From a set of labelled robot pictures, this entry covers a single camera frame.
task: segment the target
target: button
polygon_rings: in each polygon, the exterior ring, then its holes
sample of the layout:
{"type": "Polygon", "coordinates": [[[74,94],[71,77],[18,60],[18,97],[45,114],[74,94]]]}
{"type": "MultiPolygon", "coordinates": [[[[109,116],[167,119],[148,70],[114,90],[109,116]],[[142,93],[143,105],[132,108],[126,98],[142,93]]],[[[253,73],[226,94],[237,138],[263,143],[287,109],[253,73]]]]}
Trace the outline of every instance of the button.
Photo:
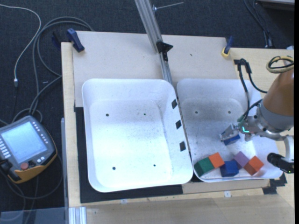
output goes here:
{"type": "Polygon", "coordinates": [[[26,170],[26,169],[28,169],[28,166],[29,166],[28,163],[24,162],[24,163],[21,164],[21,169],[26,170]]]}

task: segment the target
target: black clamp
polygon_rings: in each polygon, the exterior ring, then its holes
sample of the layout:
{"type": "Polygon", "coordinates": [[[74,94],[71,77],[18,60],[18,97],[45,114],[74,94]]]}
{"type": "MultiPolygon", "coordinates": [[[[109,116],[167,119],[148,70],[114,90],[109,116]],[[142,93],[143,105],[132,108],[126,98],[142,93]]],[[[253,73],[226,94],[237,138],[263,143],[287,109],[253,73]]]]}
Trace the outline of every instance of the black clamp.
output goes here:
{"type": "Polygon", "coordinates": [[[166,43],[164,43],[162,41],[157,41],[156,46],[157,46],[158,52],[162,53],[163,60],[167,62],[168,61],[167,52],[171,48],[173,48],[173,46],[169,45],[169,44],[166,44],[166,43]]]}
{"type": "Polygon", "coordinates": [[[72,28],[68,29],[66,34],[67,34],[67,37],[69,38],[69,40],[71,42],[74,42],[73,47],[76,49],[77,52],[81,52],[85,49],[84,46],[82,46],[82,44],[79,40],[79,37],[74,29],[72,29],[72,28]]]}

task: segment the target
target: orange block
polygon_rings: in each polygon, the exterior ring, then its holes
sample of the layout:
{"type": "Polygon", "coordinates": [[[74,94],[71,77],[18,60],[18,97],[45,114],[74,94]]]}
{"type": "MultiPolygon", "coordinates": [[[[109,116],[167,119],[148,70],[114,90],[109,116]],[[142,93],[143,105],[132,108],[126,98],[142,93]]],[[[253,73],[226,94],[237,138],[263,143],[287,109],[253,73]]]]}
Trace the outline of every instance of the orange block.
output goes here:
{"type": "Polygon", "coordinates": [[[218,152],[210,155],[209,160],[213,164],[214,168],[219,168],[220,166],[225,164],[225,162],[223,161],[223,159],[221,158],[218,152]]]}
{"type": "Polygon", "coordinates": [[[257,173],[261,167],[263,166],[263,162],[256,156],[249,160],[249,162],[244,166],[244,169],[250,174],[254,175],[257,173]]]}

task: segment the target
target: blue clamp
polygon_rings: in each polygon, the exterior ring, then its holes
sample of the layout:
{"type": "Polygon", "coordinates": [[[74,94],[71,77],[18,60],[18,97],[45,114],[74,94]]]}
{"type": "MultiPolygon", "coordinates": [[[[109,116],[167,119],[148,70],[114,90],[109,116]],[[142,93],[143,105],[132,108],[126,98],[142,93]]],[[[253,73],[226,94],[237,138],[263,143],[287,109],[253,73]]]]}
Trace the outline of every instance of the blue clamp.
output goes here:
{"type": "Polygon", "coordinates": [[[230,51],[230,48],[232,47],[232,43],[233,43],[233,37],[230,36],[230,38],[228,39],[228,43],[227,43],[226,47],[224,47],[222,49],[221,55],[223,57],[228,57],[229,56],[229,51],[230,51]]]}
{"type": "Polygon", "coordinates": [[[73,47],[76,49],[77,52],[83,51],[85,48],[82,46],[76,31],[73,28],[67,30],[67,37],[71,42],[74,42],[73,47]]]}

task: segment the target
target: empty white tray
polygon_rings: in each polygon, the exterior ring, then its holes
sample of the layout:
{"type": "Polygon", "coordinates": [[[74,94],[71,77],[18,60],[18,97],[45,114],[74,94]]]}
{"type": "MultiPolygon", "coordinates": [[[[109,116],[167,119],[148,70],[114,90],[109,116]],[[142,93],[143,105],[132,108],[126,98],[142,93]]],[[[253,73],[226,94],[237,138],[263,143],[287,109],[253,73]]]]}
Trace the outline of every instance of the empty white tray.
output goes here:
{"type": "Polygon", "coordinates": [[[100,192],[183,184],[193,167],[176,94],[158,79],[82,87],[88,179],[100,192]]]}
{"type": "MultiPolygon", "coordinates": [[[[249,91],[250,104],[261,99],[257,91],[245,80],[249,91]]],[[[275,141],[268,138],[254,137],[246,142],[244,135],[240,139],[225,146],[220,141],[220,134],[234,123],[247,110],[247,99],[241,81],[238,79],[183,79],[177,85],[178,99],[181,105],[187,138],[189,141],[193,163],[219,152],[224,161],[231,160],[242,151],[249,159],[256,155],[264,166],[251,176],[245,169],[240,169],[234,177],[222,177],[220,169],[196,176],[205,182],[228,180],[278,178],[282,171],[267,161],[269,153],[277,153],[275,141]]],[[[250,110],[254,115],[256,108],[250,110]]]]}

